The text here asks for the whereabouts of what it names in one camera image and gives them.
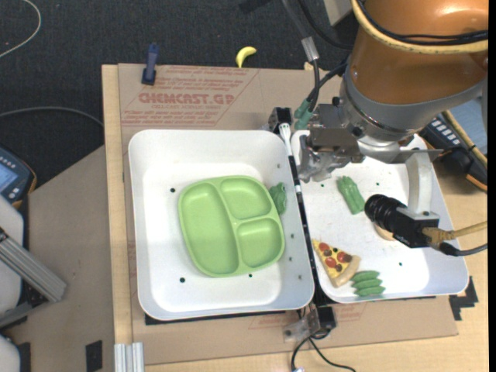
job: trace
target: black floor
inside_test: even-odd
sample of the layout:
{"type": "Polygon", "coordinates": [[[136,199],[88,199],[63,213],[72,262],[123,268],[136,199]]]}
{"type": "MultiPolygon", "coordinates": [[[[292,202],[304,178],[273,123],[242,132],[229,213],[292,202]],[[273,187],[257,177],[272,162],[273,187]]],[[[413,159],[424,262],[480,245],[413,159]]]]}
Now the black floor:
{"type": "MultiPolygon", "coordinates": [[[[64,112],[1,114],[59,106],[102,119],[103,64],[143,63],[151,42],[160,46],[159,64],[234,66],[236,52],[247,45],[258,52],[245,67],[300,69],[305,62],[279,0],[30,1],[41,11],[40,32],[0,58],[0,144],[32,166],[39,184],[101,146],[102,128],[64,112]]],[[[323,0],[305,1],[330,33],[323,0]]],[[[296,0],[290,2],[298,9],[296,0]]],[[[0,0],[0,54],[28,37],[36,24],[28,4],[0,0]]],[[[352,16],[336,28],[348,43],[356,29],[352,16]]],[[[325,69],[348,54],[317,36],[315,43],[325,69]]]]}

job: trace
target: control panel screen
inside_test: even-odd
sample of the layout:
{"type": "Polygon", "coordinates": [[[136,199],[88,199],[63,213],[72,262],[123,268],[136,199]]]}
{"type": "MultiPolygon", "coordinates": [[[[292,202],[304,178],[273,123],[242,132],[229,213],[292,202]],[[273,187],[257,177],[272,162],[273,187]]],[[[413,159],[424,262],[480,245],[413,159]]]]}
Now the control panel screen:
{"type": "Polygon", "coordinates": [[[0,164],[0,192],[4,191],[16,178],[17,174],[0,164]]]}

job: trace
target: green plate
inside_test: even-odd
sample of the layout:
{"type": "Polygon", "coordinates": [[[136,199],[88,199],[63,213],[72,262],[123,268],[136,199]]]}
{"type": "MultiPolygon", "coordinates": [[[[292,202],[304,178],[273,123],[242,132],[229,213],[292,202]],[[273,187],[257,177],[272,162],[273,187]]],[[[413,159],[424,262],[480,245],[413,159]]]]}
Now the green plate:
{"type": "Polygon", "coordinates": [[[187,186],[179,196],[179,219],[193,262],[212,277],[262,269],[284,251],[274,202],[252,177],[216,177],[187,186]]]}

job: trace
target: pizza slice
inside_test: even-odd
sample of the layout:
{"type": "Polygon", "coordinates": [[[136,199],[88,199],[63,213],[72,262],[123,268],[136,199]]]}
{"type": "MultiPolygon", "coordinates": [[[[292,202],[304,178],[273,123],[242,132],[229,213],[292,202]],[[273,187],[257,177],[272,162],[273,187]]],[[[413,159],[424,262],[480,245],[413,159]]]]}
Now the pizza slice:
{"type": "Polygon", "coordinates": [[[312,240],[312,244],[334,288],[351,280],[360,265],[360,257],[316,239],[312,240]]]}

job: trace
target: wooden table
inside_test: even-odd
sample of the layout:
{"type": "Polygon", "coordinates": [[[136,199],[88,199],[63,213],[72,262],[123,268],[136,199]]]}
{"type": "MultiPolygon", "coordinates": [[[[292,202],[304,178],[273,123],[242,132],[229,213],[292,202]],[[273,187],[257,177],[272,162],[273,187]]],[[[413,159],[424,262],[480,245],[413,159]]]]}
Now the wooden table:
{"type": "MultiPolygon", "coordinates": [[[[133,342],[127,260],[126,208],[122,182],[122,145],[119,116],[118,67],[102,67],[105,116],[105,148],[108,181],[110,247],[112,255],[112,297],[116,343],[133,342]]],[[[443,195],[456,229],[487,219],[487,195],[468,182],[450,177],[436,167],[443,195]]],[[[487,242],[487,233],[479,232],[460,239],[462,248],[487,242]]],[[[333,362],[364,371],[441,370],[477,372],[489,370],[487,251],[467,257],[467,267],[474,279],[478,303],[464,308],[462,321],[457,323],[458,336],[408,342],[350,346],[323,350],[333,362]]],[[[290,353],[242,356],[187,363],[169,363],[146,367],[147,371],[236,370],[288,371],[290,353]]],[[[298,366],[306,371],[331,370],[315,351],[298,353],[298,366]]]]}

